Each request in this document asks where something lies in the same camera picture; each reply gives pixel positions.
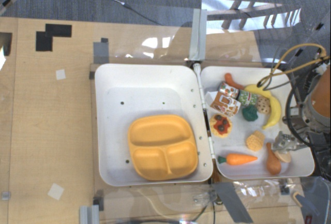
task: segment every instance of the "orange divided plate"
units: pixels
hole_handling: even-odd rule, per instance
[[[137,119],[129,127],[128,142],[134,168],[147,180],[180,178],[197,168],[198,151],[192,129],[178,115]]]

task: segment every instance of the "green can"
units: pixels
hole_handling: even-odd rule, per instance
[[[237,100],[241,102],[243,106],[255,106],[257,104],[258,96],[241,89]]]

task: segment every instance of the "toy carrot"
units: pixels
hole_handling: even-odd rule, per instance
[[[238,83],[235,83],[233,81],[231,73],[226,73],[224,78],[225,78],[225,82],[231,87],[234,87],[236,89],[244,89],[245,88],[244,86],[242,86]]]
[[[258,158],[251,155],[246,154],[237,154],[237,153],[230,153],[227,155],[226,158],[218,156],[217,160],[218,163],[226,162],[229,165],[242,165],[251,161],[255,161]]]

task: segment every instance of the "food can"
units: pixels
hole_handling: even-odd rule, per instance
[[[251,94],[250,92],[240,90],[238,101],[242,103],[243,106],[255,106],[257,104],[258,96],[256,94]]]
[[[221,82],[218,91],[228,97],[231,97],[233,99],[237,99],[239,95],[239,90],[229,86],[226,82]]]

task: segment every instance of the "white tray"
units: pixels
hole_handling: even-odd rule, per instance
[[[141,117],[176,114],[191,125],[199,152],[191,175],[166,183],[202,182],[213,171],[199,87],[184,66],[105,64],[95,74],[99,171],[113,186],[144,185],[130,160],[127,131]]]
[[[239,68],[239,67],[206,67],[201,72],[201,81],[204,93],[216,91],[220,82],[224,80],[225,73],[231,73],[235,82],[241,85],[257,83],[262,77],[270,73],[270,69],[263,68]],[[288,81],[286,75],[273,78],[271,86],[276,86]],[[290,84],[271,91],[281,104],[282,116],[285,113],[285,104],[290,93]],[[215,109],[207,107],[208,119],[218,113]],[[273,142],[278,132],[289,133],[285,124],[280,120],[273,127],[262,130],[268,116],[258,113],[259,118],[255,122],[244,120],[241,109],[239,113],[231,118],[233,129],[227,138],[213,137],[213,145],[216,156],[225,157],[228,153],[243,153],[258,157],[257,161],[240,166],[231,166],[226,163],[217,164],[218,170],[225,177],[232,180],[255,179],[255,178],[280,178],[308,176],[314,171],[314,160],[310,148],[304,148],[291,152],[291,163],[282,162],[282,170],[279,175],[271,176],[266,169],[267,149],[264,146],[260,151],[254,152],[245,146],[245,139],[255,130],[262,131],[265,136],[265,142]]]

